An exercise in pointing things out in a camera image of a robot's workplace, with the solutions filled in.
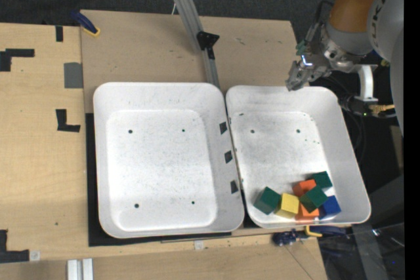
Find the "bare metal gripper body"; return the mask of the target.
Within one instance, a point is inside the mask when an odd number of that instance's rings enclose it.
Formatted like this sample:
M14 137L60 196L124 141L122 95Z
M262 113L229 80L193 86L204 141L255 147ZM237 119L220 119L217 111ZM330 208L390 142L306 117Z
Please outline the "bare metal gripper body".
M365 57L365 52L344 49L333 41L301 41L295 48L298 59L293 61L289 77L308 73L309 82L333 71L350 73Z

